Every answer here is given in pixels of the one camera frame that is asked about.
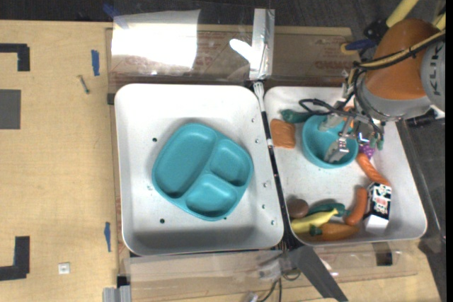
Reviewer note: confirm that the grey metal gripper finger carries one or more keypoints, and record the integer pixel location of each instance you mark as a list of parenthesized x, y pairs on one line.
[(338, 150), (329, 123)]

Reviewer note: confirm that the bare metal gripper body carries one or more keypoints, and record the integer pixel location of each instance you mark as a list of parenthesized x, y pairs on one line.
[(357, 129)]

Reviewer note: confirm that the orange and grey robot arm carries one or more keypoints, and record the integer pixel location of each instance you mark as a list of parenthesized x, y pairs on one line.
[(396, 74)]

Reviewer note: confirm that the blue bowl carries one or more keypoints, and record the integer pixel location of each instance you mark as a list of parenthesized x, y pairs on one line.
[(315, 146)]

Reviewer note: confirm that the purple toy grapes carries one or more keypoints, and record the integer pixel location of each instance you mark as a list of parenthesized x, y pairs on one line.
[(367, 150)]

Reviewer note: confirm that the orange toy carrot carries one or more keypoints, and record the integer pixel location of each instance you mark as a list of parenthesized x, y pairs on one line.
[(369, 168)]

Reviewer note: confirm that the green toy vegetable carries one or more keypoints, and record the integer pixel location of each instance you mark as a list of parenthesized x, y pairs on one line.
[(292, 115)]

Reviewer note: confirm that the white plastic tray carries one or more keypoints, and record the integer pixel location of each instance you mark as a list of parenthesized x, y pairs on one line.
[(141, 152), (318, 184)]

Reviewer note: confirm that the brown toy bread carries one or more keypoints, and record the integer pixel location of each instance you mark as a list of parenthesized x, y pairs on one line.
[(282, 133)]

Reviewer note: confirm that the brown toy sausage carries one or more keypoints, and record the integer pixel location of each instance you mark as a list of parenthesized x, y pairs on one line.
[(358, 205)]

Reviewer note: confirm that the black and white carton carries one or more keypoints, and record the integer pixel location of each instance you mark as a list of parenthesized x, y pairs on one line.
[(380, 199)]

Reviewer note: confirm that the brown toy biscuit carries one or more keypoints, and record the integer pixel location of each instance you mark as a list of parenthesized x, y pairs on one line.
[(297, 208)]

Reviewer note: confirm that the yellow banana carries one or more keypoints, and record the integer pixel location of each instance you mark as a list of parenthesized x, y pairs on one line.
[(313, 222)]

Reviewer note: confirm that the orange carrot with green top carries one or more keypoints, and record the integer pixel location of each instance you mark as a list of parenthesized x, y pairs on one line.
[(338, 231)]

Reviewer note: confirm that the white cube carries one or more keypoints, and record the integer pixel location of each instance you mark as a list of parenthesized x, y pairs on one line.
[(376, 224)]

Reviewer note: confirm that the blue divided plate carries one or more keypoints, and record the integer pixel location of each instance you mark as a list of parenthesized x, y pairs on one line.
[(187, 159)]

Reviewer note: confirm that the small metal screw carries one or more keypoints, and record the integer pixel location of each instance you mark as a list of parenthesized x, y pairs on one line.
[(84, 85)]

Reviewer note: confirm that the small white square piece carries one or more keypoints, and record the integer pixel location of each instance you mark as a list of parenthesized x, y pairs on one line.
[(64, 268)]

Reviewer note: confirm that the black cylinder on white bracket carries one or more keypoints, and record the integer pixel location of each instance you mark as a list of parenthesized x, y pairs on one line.
[(419, 119)]

